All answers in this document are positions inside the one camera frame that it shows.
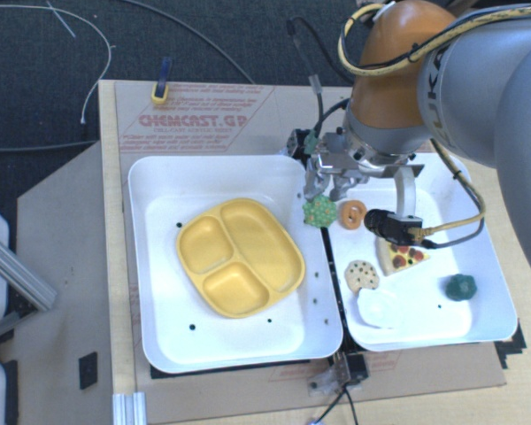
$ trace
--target toy cookie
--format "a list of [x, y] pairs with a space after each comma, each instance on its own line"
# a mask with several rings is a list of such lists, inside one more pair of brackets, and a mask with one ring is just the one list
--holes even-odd
[[344, 278], [346, 279], [348, 288], [350, 288], [354, 294], [358, 294], [362, 288], [375, 290], [380, 284], [380, 277], [376, 273], [375, 267], [367, 261], [358, 259], [352, 261], [348, 265]]

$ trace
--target dark green toy vegetable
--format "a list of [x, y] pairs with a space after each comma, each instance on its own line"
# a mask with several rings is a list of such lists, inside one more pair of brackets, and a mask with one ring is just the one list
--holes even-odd
[[471, 275], [455, 274], [446, 285], [446, 296], [453, 301], [465, 301], [472, 298], [477, 290]]

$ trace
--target black clamp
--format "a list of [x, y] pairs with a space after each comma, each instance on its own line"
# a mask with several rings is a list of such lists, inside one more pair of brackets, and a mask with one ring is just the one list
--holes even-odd
[[151, 91], [151, 101], [153, 104], [164, 104], [167, 100], [167, 94], [169, 93], [169, 85], [167, 85], [167, 79], [171, 73], [171, 66], [173, 61], [171, 57], [164, 57], [161, 63], [161, 70], [159, 72], [158, 82], [153, 86]]

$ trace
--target yellow divided plate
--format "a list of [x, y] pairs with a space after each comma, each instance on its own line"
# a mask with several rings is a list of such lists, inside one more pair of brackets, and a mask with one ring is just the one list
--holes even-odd
[[199, 293], [230, 318], [266, 309], [304, 278], [303, 255], [287, 230], [249, 198], [198, 215], [181, 229], [176, 249]]

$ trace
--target yellow cable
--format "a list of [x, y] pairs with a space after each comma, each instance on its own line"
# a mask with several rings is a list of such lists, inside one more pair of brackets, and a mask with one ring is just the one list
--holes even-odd
[[410, 228], [408, 231], [413, 235], [413, 239], [415, 241], [422, 241], [426, 236], [430, 236], [437, 231], [444, 231], [448, 230], [450, 228], [454, 227], [461, 227], [463, 225], [468, 225], [470, 223], [477, 222], [484, 218], [484, 215], [486, 214], [486, 202], [484, 202], [484, 199], [482, 196], [478, 193], [476, 188], [466, 179], [464, 174], [460, 172], [458, 167], [454, 164], [452, 161], [452, 158], [450, 157], [449, 153], [441, 146], [439, 143], [437, 143], [435, 140], [431, 139], [431, 144], [435, 147], [435, 150], [439, 157], [441, 158], [442, 162], [449, 168], [449, 170], [454, 173], [457, 177], [457, 179], [467, 188], [469, 188], [474, 196], [476, 197], [476, 200], [479, 203], [479, 209], [480, 212], [476, 214], [473, 217], [470, 217], [468, 219], [462, 219], [462, 220], [455, 220], [453, 222], [445, 223], [442, 225], [439, 225], [437, 227], [429, 227], [429, 228]]
[[346, 36], [350, 32], [356, 20], [358, 20], [362, 16], [365, 16], [369, 12], [378, 11], [383, 6], [383, 4], [367, 4], [366, 6], [363, 6], [362, 8], [354, 12], [344, 25], [344, 33], [340, 36], [338, 43], [338, 57], [342, 65], [348, 71], [355, 75], [376, 76], [392, 73], [410, 65], [411, 63], [419, 61], [421, 58], [427, 55], [428, 52], [437, 49], [438, 47], [452, 40], [456, 36], [462, 35], [463, 33], [469, 30], [500, 20], [516, 19], [524, 16], [531, 16], [531, 5], [490, 12], [482, 16], [477, 16], [474, 19], [469, 19], [454, 27], [446, 28], [438, 36], [436, 36], [435, 39], [419, 48], [412, 50], [411, 52], [406, 52], [405, 55], [409, 53], [406, 58], [403, 58], [392, 65], [375, 68], [363, 68], [354, 66], [348, 61], [348, 59], [344, 55], [344, 42], [346, 40]]

